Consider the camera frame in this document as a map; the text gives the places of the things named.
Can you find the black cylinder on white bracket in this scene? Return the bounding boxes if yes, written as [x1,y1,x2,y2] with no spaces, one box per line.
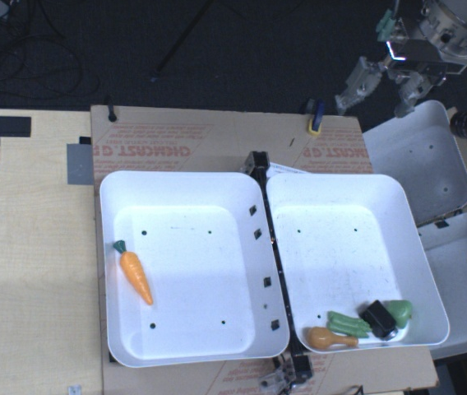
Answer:
[448,107,467,142]

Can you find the tan chicken drumstick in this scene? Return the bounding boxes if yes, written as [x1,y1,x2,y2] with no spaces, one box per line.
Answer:
[307,326,359,351]

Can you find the white plastic tray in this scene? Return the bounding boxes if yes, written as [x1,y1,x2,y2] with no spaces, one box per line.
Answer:
[99,170,291,369]
[362,99,467,226]
[416,211,467,361]
[265,173,451,355]

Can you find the black box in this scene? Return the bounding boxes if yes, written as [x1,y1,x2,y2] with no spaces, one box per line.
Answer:
[358,300,400,342]

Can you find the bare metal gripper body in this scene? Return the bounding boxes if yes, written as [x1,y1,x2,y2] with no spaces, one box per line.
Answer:
[385,12,467,86]

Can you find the green bean pods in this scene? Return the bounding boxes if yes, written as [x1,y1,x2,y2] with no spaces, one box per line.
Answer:
[326,310,372,339]

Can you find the brown cardboard board red print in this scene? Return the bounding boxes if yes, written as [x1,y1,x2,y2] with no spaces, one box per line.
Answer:
[90,105,441,395]

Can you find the black block with thin wires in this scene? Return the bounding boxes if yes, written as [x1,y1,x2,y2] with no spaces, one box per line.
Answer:
[290,354,315,387]
[244,150,270,177]

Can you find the orange carrot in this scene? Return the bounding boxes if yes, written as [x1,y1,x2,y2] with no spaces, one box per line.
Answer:
[113,239,155,307]

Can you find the thin black rod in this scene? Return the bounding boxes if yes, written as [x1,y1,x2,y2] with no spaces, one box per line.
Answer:
[252,165,305,361]

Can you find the green pepper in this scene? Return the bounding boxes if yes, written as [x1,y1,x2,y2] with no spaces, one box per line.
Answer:
[385,299,414,330]

